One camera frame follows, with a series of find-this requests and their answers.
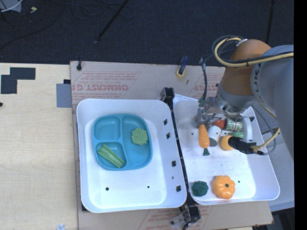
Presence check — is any yellow round toy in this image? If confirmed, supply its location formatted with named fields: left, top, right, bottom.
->
left=220, top=135, right=235, bottom=151

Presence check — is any thin black rod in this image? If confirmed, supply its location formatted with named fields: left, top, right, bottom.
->
left=167, top=97, right=195, bottom=213

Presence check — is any green celery stick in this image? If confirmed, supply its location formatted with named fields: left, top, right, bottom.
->
left=96, top=144, right=126, bottom=169

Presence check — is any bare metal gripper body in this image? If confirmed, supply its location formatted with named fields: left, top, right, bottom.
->
left=202, top=96, right=243, bottom=122

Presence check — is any green printed can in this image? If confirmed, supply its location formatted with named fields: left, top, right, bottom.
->
left=225, top=119, right=244, bottom=132

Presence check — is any white plastic tray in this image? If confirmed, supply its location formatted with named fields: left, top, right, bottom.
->
left=76, top=98, right=188, bottom=214
left=173, top=99, right=281, bottom=206

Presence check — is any orange carrot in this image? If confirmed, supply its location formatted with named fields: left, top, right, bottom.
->
left=198, top=124, right=211, bottom=156

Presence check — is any blue divided plate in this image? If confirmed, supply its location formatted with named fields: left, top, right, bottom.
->
left=92, top=113, right=154, bottom=171

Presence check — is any dark green broccoli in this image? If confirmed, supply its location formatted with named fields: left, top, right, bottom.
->
left=191, top=181, right=209, bottom=197

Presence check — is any green pea cluster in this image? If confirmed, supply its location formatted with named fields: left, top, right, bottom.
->
left=131, top=127, right=149, bottom=146

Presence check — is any brown cardboard board, red print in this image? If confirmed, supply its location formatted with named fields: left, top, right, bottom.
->
left=69, top=60, right=274, bottom=230

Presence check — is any orange pumpkin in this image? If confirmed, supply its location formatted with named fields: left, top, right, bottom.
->
left=212, top=175, right=236, bottom=200

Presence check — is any black cylinder on white bracket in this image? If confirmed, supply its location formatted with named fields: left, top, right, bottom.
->
left=227, top=117, right=258, bottom=155

